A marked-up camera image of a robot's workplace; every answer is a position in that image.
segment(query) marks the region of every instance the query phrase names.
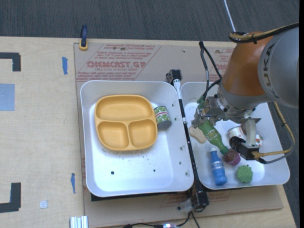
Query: yellow plate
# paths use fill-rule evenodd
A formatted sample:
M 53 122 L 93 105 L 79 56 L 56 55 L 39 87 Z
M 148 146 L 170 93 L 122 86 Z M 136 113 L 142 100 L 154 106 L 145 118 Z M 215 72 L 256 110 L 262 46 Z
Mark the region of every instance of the yellow plate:
M 103 146 L 115 151 L 145 149 L 157 139 L 153 107 L 141 95 L 108 95 L 99 99 L 95 126 Z

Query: light blue square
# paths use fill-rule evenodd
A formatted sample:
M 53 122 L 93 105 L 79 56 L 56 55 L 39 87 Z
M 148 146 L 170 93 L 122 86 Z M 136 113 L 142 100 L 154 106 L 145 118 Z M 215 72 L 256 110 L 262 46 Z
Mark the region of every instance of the light blue square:
M 0 111 L 15 110 L 15 84 L 0 84 Z

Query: black corner marker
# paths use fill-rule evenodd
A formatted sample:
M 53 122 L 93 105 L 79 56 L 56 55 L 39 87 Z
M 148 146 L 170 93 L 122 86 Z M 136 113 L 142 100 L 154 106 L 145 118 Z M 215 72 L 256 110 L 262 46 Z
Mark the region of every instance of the black corner marker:
M 21 71 L 21 59 L 18 52 L 0 52 L 0 59 L 12 59 L 13 72 Z
M 21 183 L 12 183 L 9 203 L 0 203 L 0 213 L 19 211 L 21 208 Z

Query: dark gray floor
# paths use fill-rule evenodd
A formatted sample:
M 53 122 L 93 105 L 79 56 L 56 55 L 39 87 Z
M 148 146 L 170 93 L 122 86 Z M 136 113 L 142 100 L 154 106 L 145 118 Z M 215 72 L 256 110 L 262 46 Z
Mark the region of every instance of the dark gray floor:
M 0 36 L 78 38 L 87 24 L 89 38 L 229 41 L 233 27 L 267 31 L 299 22 L 299 4 L 300 0 L 0 0 Z M 296 138 L 295 151 L 287 158 L 291 177 L 284 188 L 299 228 L 299 114 L 297 109 L 281 110 Z M 288 148 L 287 133 L 273 117 L 282 146 Z

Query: robotic arm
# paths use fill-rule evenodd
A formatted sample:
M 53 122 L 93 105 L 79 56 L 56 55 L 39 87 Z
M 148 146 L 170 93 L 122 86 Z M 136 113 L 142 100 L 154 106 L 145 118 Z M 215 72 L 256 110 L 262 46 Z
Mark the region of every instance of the robotic arm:
M 206 121 L 214 125 L 220 120 L 244 124 L 247 141 L 236 142 L 250 147 L 255 144 L 255 127 L 260 120 L 250 118 L 250 113 L 257 105 L 278 102 L 299 107 L 299 23 L 265 33 L 230 33 L 229 38 L 237 45 L 218 92 L 205 98 L 206 89 L 192 125 Z

